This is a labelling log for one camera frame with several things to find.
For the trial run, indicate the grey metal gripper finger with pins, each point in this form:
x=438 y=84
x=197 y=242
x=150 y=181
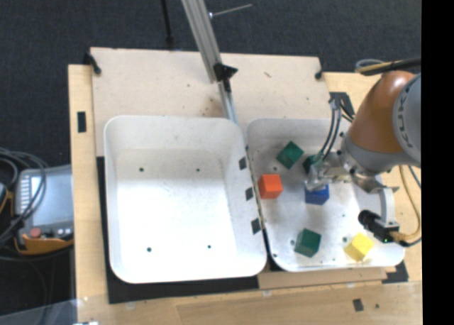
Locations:
x=322 y=182
x=311 y=181

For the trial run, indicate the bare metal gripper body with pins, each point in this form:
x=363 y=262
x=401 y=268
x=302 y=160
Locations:
x=337 y=171

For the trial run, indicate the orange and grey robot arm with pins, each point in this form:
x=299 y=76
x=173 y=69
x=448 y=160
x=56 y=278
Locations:
x=379 y=121

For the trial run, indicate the blue cube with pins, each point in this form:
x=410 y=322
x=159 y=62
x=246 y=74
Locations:
x=316 y=196

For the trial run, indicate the green cube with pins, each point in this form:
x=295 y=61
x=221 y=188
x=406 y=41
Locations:
x=290 y=155
x=308 y=242

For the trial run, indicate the orange cube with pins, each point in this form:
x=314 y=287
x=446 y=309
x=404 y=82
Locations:
x=270 y=186

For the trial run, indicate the white plastic tray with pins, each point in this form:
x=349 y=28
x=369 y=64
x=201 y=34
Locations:
x=170 y=210
x=287 y=217

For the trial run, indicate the yellow cube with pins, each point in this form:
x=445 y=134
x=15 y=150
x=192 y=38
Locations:
x=359 y=246

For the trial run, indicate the pale wood board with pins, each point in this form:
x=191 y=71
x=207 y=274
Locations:
x=149 y=82

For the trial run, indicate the black cylinder on white bracket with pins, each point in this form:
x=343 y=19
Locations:
x=376 y=222

